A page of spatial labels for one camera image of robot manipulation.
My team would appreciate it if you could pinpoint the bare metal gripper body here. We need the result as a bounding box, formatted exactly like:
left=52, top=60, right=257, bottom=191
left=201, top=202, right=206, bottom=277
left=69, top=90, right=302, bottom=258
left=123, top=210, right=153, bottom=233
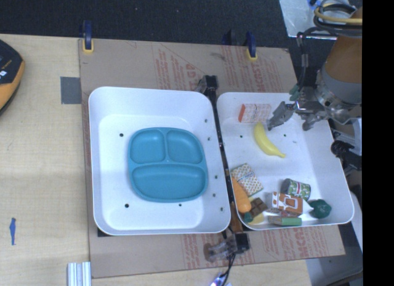
left=295, top=93, right=362, bottom=125

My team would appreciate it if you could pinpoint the pale orange and white carton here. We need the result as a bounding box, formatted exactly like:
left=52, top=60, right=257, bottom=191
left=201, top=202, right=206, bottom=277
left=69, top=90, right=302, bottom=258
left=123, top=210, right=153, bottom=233
left=237, top=103, right=273, bottom=124

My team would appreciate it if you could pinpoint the yellow banana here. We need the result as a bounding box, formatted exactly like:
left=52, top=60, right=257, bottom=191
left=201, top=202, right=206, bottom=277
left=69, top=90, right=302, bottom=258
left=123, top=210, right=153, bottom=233
left=253, top=121, right=287, bottom=159

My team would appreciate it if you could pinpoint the white plastic tray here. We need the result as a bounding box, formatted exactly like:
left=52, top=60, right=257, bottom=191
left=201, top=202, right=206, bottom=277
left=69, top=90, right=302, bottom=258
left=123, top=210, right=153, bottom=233
left=87, top=86, right=232, bottom=237
left=215, top=91, right=356, bottom=231

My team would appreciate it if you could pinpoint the green and white can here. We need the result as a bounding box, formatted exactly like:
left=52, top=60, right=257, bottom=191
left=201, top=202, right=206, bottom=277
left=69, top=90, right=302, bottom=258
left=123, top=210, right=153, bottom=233
left=280, top=177, right=312, bottom=202

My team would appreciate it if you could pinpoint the white packet with orange pattern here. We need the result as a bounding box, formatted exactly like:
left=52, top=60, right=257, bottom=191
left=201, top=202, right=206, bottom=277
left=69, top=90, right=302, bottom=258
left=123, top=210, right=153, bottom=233
left=230, top=162, right=265, bottom=198

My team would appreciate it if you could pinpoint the green broccoli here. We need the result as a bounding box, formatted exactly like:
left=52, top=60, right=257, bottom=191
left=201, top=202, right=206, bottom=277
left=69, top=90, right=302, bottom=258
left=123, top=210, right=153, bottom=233
left=308, top=199, right=333, bottom=220

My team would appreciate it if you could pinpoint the orange carrot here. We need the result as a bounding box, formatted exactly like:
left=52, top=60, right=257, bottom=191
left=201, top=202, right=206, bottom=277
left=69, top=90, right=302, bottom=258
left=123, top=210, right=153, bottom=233
left=230, top=175, right=254, bottom=223

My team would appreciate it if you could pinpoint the brown chocolate biscuit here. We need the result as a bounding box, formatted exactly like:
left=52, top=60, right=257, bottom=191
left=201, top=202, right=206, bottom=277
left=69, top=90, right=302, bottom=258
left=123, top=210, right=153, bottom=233
left=248, top=197, right=268, bottom=218

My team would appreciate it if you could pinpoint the green and yellow box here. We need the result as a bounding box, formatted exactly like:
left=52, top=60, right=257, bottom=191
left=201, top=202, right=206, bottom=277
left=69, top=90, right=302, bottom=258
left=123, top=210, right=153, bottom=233
left=267, top=215, right=303, bottom=227

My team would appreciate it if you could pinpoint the yellow wedge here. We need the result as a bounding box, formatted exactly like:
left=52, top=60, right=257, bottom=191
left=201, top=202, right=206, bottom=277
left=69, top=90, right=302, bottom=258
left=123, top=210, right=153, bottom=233
left=247, top=212, right=266, bottom=226

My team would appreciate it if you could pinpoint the blue divided plate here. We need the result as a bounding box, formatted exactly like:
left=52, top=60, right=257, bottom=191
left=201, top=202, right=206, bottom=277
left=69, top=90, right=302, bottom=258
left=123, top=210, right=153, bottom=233
left=127, top=127, right=209, bottom=203

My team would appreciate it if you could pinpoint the brown cardboard board red print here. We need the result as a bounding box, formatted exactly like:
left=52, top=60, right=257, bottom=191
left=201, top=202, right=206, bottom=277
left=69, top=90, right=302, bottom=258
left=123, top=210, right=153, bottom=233
left=78, top=38, right=347, bottom=279

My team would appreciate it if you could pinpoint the black cylinder on white bracket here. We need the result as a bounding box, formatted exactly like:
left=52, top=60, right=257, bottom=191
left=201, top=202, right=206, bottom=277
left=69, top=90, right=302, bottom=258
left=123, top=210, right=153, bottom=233
left=330, top=117, right=363, bottom=172

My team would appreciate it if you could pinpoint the black block with thin wires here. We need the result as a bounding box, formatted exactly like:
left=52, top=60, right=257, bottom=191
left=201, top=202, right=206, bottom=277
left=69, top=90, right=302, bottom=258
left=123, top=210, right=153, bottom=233
left=196, top=74, right=219, bottom=95
left=204, top=232, right=251, bottom=263

